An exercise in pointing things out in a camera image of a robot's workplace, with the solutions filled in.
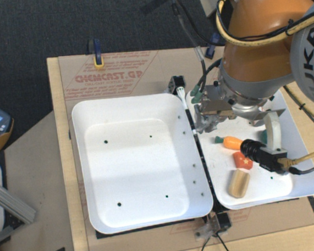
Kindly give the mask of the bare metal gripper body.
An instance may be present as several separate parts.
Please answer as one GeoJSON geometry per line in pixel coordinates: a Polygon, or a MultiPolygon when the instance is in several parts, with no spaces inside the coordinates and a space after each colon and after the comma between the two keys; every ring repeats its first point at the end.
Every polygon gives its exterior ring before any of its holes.
{"type": "Polygon", "coordinates": [[[202,121],[214,124],[237,117],[253,120],[265,103],[265,99],[247,97],[225,85],[207,85],[200,104],[202,121]]]}

